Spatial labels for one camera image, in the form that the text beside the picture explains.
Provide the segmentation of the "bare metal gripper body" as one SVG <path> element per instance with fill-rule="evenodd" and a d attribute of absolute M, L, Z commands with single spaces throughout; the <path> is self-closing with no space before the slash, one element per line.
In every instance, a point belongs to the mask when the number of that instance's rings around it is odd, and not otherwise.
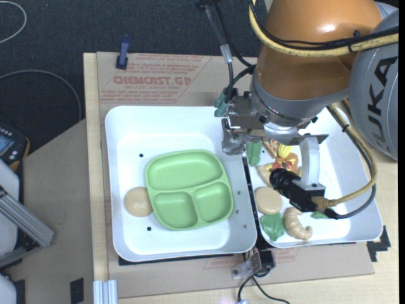
<path fill-rule="evenodd" d="M 316 115 L 316 98 L 282 99 L 258 92 L 233 97 L 225 111 L 233 137 L 245 134 L 246 143 L 268 138 L 284 145 L 299 144 L 302 137 L 298 126 L 310 122 Z"/>

